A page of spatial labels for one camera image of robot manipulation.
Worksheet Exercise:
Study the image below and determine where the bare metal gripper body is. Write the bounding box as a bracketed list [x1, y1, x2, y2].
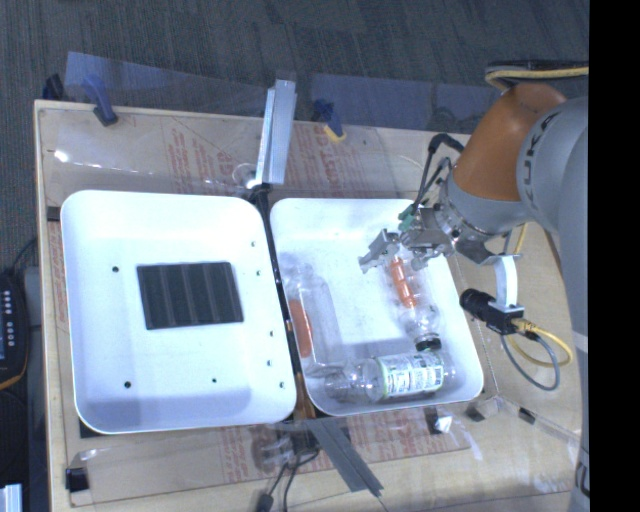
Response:
[399, 206, 502, 265]

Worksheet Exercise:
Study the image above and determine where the white plastic tray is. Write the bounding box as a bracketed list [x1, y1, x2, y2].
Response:
[59, 188, 299, 436]
[268, 197, 486, 418]

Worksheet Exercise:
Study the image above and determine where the clear plastic bottle black cap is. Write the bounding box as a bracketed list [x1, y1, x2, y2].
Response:
[386, 253, 444, 354]

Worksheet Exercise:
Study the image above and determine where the clear plastic bottle orange label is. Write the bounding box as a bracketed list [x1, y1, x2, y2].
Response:
[278, 261, 347, 377]

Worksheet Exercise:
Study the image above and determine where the clear bottle green white label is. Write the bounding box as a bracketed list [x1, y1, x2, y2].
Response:
[323, 350, 458, 405]

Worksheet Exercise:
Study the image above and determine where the black ribbed rectangular panel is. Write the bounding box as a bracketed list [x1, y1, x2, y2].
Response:
[135, 260, 245, 332]

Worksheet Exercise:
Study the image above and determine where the brown cardboard board red print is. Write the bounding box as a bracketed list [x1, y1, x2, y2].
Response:
[38, 107, 475, 504]

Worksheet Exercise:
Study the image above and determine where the black cylinder on white bracket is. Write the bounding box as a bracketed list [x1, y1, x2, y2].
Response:
[458, 253, 527, 337]

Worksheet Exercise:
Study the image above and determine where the black block with thin wires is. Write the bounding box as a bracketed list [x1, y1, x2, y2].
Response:
[286, 429, 322, 456]

